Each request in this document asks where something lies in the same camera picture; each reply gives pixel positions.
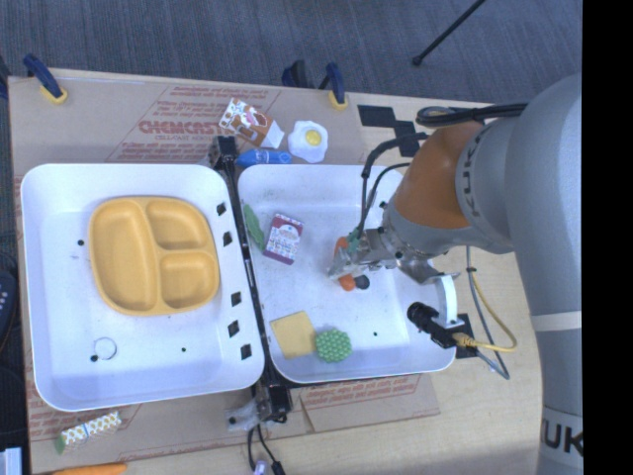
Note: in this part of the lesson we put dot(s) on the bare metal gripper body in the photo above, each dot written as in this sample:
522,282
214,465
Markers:
381,253

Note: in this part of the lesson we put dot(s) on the orange divided plate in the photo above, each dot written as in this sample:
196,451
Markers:
128,255

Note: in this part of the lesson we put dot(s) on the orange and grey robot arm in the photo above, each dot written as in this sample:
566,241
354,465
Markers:
544,176

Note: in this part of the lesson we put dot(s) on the black tripod leg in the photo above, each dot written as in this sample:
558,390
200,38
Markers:
465,15

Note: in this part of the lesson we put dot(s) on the orange and black toy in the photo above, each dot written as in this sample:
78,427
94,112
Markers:
349,283

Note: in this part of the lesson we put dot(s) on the white box with orange dots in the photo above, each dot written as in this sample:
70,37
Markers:
89,432

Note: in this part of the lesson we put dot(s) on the yellow cheese slice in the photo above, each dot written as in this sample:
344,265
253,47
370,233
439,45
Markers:
293,335

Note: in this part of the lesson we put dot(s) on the brown and white milk carton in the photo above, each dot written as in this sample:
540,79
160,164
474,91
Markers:
249,123

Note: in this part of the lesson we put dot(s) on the black cylinder on white bracket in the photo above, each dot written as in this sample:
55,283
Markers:
435,324

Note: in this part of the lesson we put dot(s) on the white and yellow fried egg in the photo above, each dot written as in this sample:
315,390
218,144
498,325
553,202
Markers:
307,140

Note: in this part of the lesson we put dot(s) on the blue bottle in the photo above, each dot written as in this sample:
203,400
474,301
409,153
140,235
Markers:
262,157

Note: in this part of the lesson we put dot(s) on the red and white carton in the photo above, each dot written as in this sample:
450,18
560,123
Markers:
283,239

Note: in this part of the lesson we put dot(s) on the orange toy piece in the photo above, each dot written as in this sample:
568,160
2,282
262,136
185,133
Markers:
340,244

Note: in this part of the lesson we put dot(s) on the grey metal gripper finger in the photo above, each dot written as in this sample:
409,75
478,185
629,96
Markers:
357,268
337,266

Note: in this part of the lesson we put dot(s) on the thin black rod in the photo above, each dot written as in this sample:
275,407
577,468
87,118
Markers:
249,275

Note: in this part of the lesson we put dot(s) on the brown cardboard board red print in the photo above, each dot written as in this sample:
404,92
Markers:
148,117

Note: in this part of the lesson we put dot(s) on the green bumpy round toy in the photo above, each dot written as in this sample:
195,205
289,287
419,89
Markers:
333,346

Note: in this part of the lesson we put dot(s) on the green lettuce leaf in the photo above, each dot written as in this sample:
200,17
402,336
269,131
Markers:
254,226

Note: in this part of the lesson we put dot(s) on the white plastic tray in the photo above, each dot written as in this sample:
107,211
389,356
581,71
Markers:
148,364
346,314

